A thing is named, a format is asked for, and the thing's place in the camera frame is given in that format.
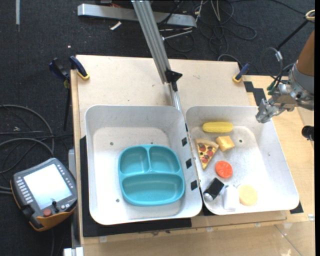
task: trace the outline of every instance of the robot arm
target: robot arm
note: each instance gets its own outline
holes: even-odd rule
[[[256,119],[259,123],[270,121],[273,116],[295,107],[314,110],[315,94],[315,31],[308,38],[300,56],[288,75],[286,83],[269,88],[269,100],[262,99]]]

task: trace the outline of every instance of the controller screen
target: controller screen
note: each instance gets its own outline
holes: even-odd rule
[[[55,164],[26,175],[24,180],[41,210],[72,195]]]

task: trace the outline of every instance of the yellow corn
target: yellow corn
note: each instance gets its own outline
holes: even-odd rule
[[[206,122],[202,129],[207,133],[228,133],[233,130],[234,126],[230,122]]]

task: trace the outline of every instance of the wooden table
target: wooden table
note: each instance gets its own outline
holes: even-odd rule
[[[90,74],[90,79],[87,81],[78,78],[74,70],[71,70],[70,74],[76,179],[78,201],[81,202],[79,141],[85,136],[85,111],[90,106],[99,104],[165,106],[171,105],[171,98],[168,85],[161,83],[153,59],[90,55],[78,55],[77,58]],[[256,105],[253,94],[246,92],[244,82],[232,81],[232,77],[239,72],[237,63],[177,59],[169,61],[172,70],[183,74],[177,82],[183,114],[192,106]],[[272,78],[247,75],[243,80],[252,82],[255,88],[265,90]],[[157,252],[161,252],[162,255],[165,252],[171,254],[175,251],[175,243],[179,244],[189,239],[192,239],[195,248],[190,250],[183,248],[184,254],[195,255],[192,252],[199,250],[197,245],[202,245],[204,241],[211,241],[213,236],[218,234],[216,232],[220,232],[222,236],[236,237],[233,243],[241,247],[244,242],[243,235],[251,237],[254,241],[257,239],[257,234],[262,236],[268,232],[270,234],[275,232],[279,235],[281,230],[279,225],[309,223],[311,216],[315,215],[314,148],[312,143],[301,135],[301,130],[304,125],[313,125],[313,112],[298,109],[282,113],[273,117],[272,120],[304,212],[291,214],[290,211],[272,211],[224,216],[199,214],[191,218],[192,228],[83,237],[82,205],[79,203],[77,207],[79,242],[84,248],[84,255],[92,255],[92,253],[96,256],[157,255]],[[225,248],[220,248],[221,252],[231,248],[229,245],[231,240],[226,239]],[[144,241],[149,244],[147,248],[142,247],[137,251],[133,249],[135,245],[143,245]],[[160,245],[160,242],[166,243],[165,248]],[[217,249],[208,244],[204,247],[208,255],[212,250]]]

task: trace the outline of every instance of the pizza slice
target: pizza slice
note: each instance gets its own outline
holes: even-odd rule
[[[214,157],[219,145],[211,140],[197,138],[195,139],[199,160],[202,169],[206,169],[211,159]]]

